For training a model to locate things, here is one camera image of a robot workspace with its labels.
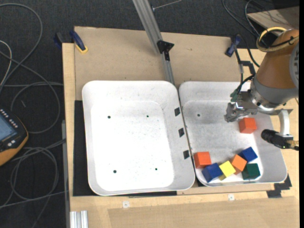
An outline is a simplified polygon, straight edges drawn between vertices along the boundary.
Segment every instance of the block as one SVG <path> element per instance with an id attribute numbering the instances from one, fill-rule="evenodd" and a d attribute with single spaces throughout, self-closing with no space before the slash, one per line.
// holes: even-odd
<path id="1" fill-rule="evenodd" d="M 247 162 L 251 162 L 254 159 L 257 158 L 257 154 L 255 153 L 255 151 L 252 149 L 252 147 L 249 147 L 247 149 L 244 149 L 242 152 L 240 152 L 238 154 L 240 157 L 242 157 L 243 159 L 245 159 Z"/>
<path id="2" fill-rule="evenodd" d="M 261 175 L 258 164 L 246 164 L 244 170 L 242 171 L 242 176 L 244 180 L 254 180 Z"/>
<path id="3" fill-rule="evenodd" d="M 224 163 L 222 163 L 219 168 L 221 169 L 221 171 L 223 172 L 223 175 L 221 175 L 219 177 L 219 179 L 222 181 L 225 178 L 227 178 L 228 176 L 231 176 L 232 174 L 234 174 L 236 172 L 236 169 L 234 169 L 234 167 L 232 166 L 232 164 L 230 163 L 230 161 L 226 161 Z"/>
<path id="4" fill-rule="evenodd" d="M 230 160 L 232 166 L 234 167 L 234 169 L 236 169 L 236 172 L 234 173 L 235 175 L 238 175 L 239 173 L 241 173 L 246 164 L 247 161 L 245 159 L 243 159 L 242 157 L 240 157 L 238 154 L 236 154 L 231 160 Z"/>
<path id="5" fill-rule="evenodd" d="M 218 178 L 219 176 L 223 175 L 223 172 L 222 172 L 222 170 L 220 169 L 220 167 L 217 163 L 206 166 L 202 170 L 202 173 L 203 173 L 207 182 L 211 182 L 212 180 L 214 180 L 214 179 Z"/>
<path id="6" fill-rule="evenodd" d="M 209 152 L 197 152 L 194 154 L 195 168 L 204 168 L 211 165 L 211 158 Z"/>
<path id="7" fill-rule="evenodd" d="M 252 117 L 244 117 L 238 126 L 241 133 L 253 133 L 257 129 L 256 120 Z"/>

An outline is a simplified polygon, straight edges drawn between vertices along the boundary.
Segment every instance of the wooden table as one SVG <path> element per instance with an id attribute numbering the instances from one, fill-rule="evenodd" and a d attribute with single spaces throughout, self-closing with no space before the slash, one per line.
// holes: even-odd
<path id="1" fill-rule="evenodd" d="M 76 31 L 88 46 L 90 54 L 82 56 L 74 44 L 63 44 L 69 195 L 71 211 L 88 210 L 90 228 L 299 227 L 299 154 L 292 150 L 282 153 L 293 186 L 290 190 L 283 190 L 282 198 L 278 199 L 268 198 L 266 191 L 274 189 L 274 185 L 269 183 L 220 188 L 194 186 L 177 196 L 168 197 L 74 197 L 74 101 L 81 100 L 79 90 L 83 83 L 95 78 L 164 79 L 161 61 L 150 53 L 144 31 L 81 27 Z M 223 56 L 230 44 L 228 38 L 172 33 L 162 35 L 164 40 L 176 43 L 171 63 L 178 85 L 189 80 L 238 81 L 236 59 Z M 250 60 L 246 50 L 239 51 L 242 60 Z M 253 55 L 258 62 L 264 57 L 264 53 L 258 50 L 253 50 Z M 135 56 L 143 58 L 145 63 Z M 145 66 L 147 63 L 149 67 L 154 67 L 153 74 L 149 71 L 151 68 Z M 285 108 L 294 109 L 290 115 L 291 134 L 298 139 L 298 104 L 291 100 Z M 272 121 L 278 131 L 278 118 L 273 117 Z M 228 200 L 231 193 L 234 201 Z M 129 201 L 130 208 L 123 208 L 123 201 Z"/>

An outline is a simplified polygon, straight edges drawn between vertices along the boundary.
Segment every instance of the white tray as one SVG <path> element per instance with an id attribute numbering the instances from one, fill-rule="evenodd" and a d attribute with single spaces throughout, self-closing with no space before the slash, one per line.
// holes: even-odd
<path id="1" fill-rule="evenodd" d="M 96 194 L 185 190 L 193 185 L 195 173 L 191 157 L 185 158 L 189 145 L 172 84 L 91 81 L 82 94 L 88 180 Z"/>
<path id="2" fill-rule="evenodd" d="M 242 174 L 231 175 L 206 182 L 202 169 L 196 169 L 196 176 L 206 186 L 238 185 L 247 183 L 282 182 L 287 169 L 281 150 L 261 138 L 264 129 L 273 130 L 270 116 L 258 113 L 257 130 L 252 134 L 239 132 L 238 122 L 224 120 L 230 94 L 239 85 L 237 82 L 186 82 L 179 88 L 180 103 L 184 115 L 192 153 L 209 151 L 212 163 L 222 164 L 247 147 L 252 147 L 258 158 L 261 176 L 256 180 L 243 180 Z M 247 90 L 250 84 L 243 85 Z"/>

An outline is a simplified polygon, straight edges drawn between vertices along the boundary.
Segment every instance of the blue clamp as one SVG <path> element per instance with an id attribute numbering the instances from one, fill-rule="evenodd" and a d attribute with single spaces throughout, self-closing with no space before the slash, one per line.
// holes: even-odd
<path id="1" fill-rule="evenodd" d="M 82 39 L 80 38 L 80 36 L 73 30 L 70 30 L 69 32 L 71 38 L 74 40 L 75 44 L 76 44 L 76 48 L 82 53 L 85 54 L 88 51 L 88 48 L 84 45 L 84 43 L 82 42 Z"/>
<path id="2" fill-rule="evenodd" d="M 227 49 L 227 51 L 225 52 L 225 54 L 228 57 L 232 57 L 233 53 L 234 53 L 234 46 L 238 46 L 238 44 L 241 42 L 241 37 L 236 35 L 231 42 L 231 46 Z"/>

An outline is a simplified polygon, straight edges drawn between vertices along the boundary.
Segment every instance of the green block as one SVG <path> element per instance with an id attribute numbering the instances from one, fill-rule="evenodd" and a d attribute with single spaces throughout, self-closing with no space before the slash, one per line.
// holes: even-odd
<path id="1" fill-rule="evenodd" d="M 242 171 L 242 176 L 244 180 L 253 180 L 261 175 L 260 169 L 256 163 L 246 164 L 244 170 Z"/>

